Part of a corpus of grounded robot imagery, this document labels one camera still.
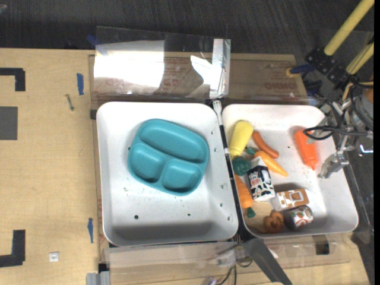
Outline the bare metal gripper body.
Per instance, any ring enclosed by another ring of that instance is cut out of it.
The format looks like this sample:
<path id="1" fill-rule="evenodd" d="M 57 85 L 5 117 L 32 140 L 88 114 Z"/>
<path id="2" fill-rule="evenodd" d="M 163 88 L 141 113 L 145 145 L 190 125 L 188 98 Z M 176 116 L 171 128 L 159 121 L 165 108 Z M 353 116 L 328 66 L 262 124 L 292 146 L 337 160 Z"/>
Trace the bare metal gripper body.
<path id="1" fill-rule="evenodd" d="M 360 156 L 373 153 L 373 102 L 369 99 L 347 99 L 329 102 L 337 116 L 336 152 L 356 151 Z"/>

